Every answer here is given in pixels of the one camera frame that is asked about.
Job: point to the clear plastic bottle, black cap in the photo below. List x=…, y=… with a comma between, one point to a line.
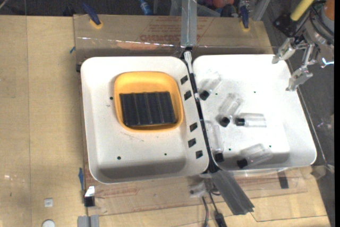
x=230, y=106
x=210, y=83
x=252, y=120
x=256, y=154
x=215, y=138

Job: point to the blue bottle with white cap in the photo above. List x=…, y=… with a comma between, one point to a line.
x=145, y=6

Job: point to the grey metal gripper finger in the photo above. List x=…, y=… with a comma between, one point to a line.
x=283, y=51
x=298, y=78

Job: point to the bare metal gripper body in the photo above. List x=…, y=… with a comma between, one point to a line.
x=320, y=46

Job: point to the white plastic tray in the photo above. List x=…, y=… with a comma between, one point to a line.
x=106, y=119
x=273, y=103

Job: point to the small black and white box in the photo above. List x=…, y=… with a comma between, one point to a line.
x=89, y=197

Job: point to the orange bowl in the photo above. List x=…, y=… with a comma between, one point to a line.
x=147, y=82

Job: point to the black ribbed rectangular insert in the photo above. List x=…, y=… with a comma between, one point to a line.
x=147, y=108

